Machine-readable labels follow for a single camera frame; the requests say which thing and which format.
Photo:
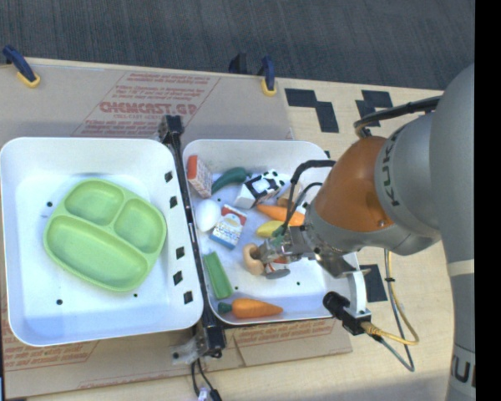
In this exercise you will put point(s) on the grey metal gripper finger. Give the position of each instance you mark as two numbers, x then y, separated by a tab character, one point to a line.
267	251
277	273

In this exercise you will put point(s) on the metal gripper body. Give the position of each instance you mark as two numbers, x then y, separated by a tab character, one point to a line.
294	245

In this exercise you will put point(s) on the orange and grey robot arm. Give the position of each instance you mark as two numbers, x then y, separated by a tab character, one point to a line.
405	190

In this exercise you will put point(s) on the red and white can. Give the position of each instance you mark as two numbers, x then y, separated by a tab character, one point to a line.
280	261

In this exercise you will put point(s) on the tan doughnut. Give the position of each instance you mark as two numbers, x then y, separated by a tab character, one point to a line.
250	261

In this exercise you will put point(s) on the white plastic tray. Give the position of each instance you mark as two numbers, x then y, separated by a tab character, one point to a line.
250	286
29	224

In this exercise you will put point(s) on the orange carrot without leaves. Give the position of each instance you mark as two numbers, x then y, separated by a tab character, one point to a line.
275	212

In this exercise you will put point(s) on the orange carrot with green top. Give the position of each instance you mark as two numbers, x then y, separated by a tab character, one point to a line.
254	308

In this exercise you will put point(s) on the white red and blue carton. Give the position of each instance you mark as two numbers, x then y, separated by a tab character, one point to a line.
229	228

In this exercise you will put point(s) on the brown bread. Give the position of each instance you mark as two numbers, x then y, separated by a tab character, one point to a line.
284	201

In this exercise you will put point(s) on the black and white milk carton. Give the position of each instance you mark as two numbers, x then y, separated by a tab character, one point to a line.
259	188

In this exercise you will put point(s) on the white egg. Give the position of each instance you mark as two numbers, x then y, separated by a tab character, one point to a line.
208	215

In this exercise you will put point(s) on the dark green cucumber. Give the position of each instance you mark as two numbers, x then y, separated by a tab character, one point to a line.
229	177

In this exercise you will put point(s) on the thin black and white rod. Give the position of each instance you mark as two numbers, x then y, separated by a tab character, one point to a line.
188	219

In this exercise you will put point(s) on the orange and white carton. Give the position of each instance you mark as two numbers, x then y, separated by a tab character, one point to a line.
199	178

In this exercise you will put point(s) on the green divided plate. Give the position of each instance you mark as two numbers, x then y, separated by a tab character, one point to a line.
96	245

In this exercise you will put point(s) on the brown cardboard board red print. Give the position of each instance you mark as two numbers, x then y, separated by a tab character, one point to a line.
87	98

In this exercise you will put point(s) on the black cylinder on white bracket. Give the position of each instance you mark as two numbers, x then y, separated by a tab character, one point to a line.
342	305

